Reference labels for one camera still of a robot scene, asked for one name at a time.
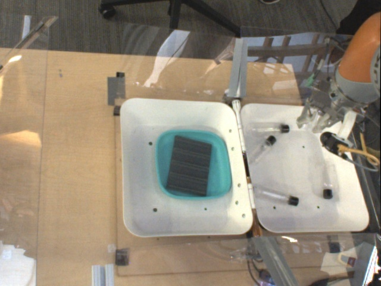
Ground black cylinder on white bracket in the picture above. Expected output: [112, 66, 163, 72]
[319, 111, 358, 155]

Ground white plastic tray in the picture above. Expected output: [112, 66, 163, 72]
[239, 102, 371, 234]
[119, 97, 254, 238]

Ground teal bowl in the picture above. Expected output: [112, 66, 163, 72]
[154, 129, 233, 200]

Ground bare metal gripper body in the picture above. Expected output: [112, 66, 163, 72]
[307, 81, 367, 121]

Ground clear tube with black cap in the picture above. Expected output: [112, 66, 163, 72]
[321, 161, 334, 200]
[251, 123, 291, 134]
[248, 135, 277, 164]
[254, 187, 299, 206]

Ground dark grey ribbed block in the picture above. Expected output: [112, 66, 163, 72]
[165, 135, 213, 197]

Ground black office chair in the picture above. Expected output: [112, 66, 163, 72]
[98, 0, 242, 39]

